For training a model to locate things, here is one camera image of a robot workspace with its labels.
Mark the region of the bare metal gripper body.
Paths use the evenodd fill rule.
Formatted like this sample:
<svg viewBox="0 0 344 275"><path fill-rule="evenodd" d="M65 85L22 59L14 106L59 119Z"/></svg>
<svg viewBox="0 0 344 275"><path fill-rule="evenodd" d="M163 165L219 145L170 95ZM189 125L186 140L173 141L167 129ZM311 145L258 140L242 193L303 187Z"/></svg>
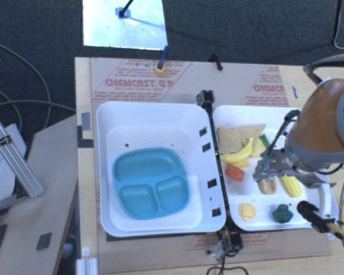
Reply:
<svg viewBox="0 0 344 275"><path fill-rule="evenodd" d="M265 160L264 172L267 175L295 175L293 164L281 150L273 150Z"/></svg>

